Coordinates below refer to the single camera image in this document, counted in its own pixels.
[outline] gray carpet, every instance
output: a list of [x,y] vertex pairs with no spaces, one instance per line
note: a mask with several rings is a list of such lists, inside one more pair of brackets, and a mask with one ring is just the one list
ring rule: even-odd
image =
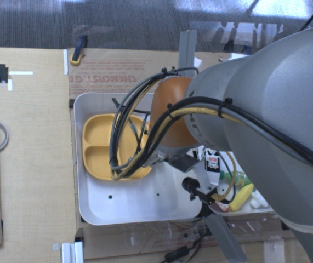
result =
[[232,40],[250,54],[312,15],[313,0],[0,0],[0,47],[64,49],[86,34],[90,48],[178,51],[180,32],[197,30],[197,51]]

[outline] white tape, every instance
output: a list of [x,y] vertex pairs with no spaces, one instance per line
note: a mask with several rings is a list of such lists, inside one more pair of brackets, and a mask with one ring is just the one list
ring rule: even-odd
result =
[[9,75],[33,75],[33,71],[9,71]]
[[13,80],[8,79],[8,91],[12,91],[13,90]]
[[67,58],[67,50],[64,50],[64,75],[69,74],[69,60]]
[[285,263],[284,239],[274,239],[264,242],[265,263]]
[[294,222],[291,222],[281,216],[278,215],[278,217],[286,224],[289,228],[296,230],[301,233],[307,233],[313,235],[313,225],[301,225]]

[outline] wooden table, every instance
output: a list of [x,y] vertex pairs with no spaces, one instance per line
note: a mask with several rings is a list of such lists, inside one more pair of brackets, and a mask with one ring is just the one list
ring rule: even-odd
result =
[[[55,244],[73,242],[80,218],[76,215],[69,82],[63,51],[0,48],[0,64],[10,71],[33,71],[33,75],[12,76],[12,91],[0,84],[0,121],[9,131],[9,144],[0,152],[4,222],[0,262],[60,262]],[[277,246],[276,258],[309,262],[295,238],[279,243],[285,248]],[[267,260],[265,244],[242,244],[251,263]],[[161,262],[163,256],[141,254],[89,262]],[[201,249],[196,262],[227,261],[218,247],[211,247]]]

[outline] metal bracket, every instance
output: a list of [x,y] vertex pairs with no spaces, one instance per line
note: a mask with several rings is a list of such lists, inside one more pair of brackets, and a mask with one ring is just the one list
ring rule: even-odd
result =
[[61,263],[84,263],[83,242],[61,244]]
[[[196,46],[196,30],[187,30],[180,33],[179,53],[178,53],[178,68],[193,67]],[[181,71],[180,75],[192,77],[194,72],[191,70]]]
[[211,214],[205,217],[204,220],[229,263],[247,262],[248,259],[244,251],[222,216]]

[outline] cable tie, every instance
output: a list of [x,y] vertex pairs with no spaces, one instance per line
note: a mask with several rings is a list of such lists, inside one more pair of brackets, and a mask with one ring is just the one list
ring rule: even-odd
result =
[[171,107],[172,107],[172,104],[169,103],[169,104],[167,105],[167,113],[168,113],[168,116],[169,116],[172,120],[175,120],[175,118],[172,117],[171,112],[170,112],[170,108],[171,108]]
[[179,76],[178,70],[176,69],[176,67],[172,66],[172,70],[171,71],[176,72],[175,76]]
[[227,104],[232,104],[233,103],[233,99],[232,98],[226,98],[222,104],[218,107],[218,117],[224,119],[224,117],[222,116],[222,108],[225,107]]

